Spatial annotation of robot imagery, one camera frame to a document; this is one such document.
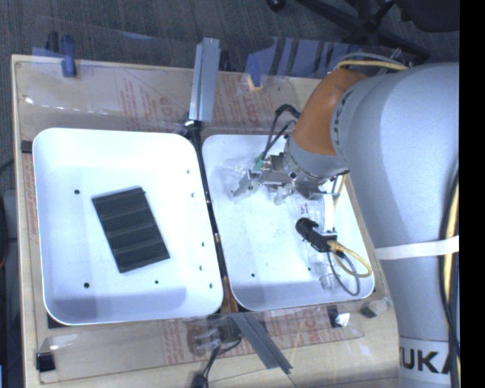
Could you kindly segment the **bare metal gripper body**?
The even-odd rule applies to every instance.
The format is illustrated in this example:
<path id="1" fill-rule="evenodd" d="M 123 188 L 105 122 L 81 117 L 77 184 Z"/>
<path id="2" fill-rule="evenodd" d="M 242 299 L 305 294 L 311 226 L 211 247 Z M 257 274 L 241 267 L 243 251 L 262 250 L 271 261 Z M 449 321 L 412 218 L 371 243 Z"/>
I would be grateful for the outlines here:
<path id="1" fill-rule="evenodd" d="M 300 167 L 290 154 L 271 154 L 265 158 L 259 175 L 259 184 L 282 196 L 294 193 L 300 196 L 323 194 L 324 178 L 312 175 Z"/>

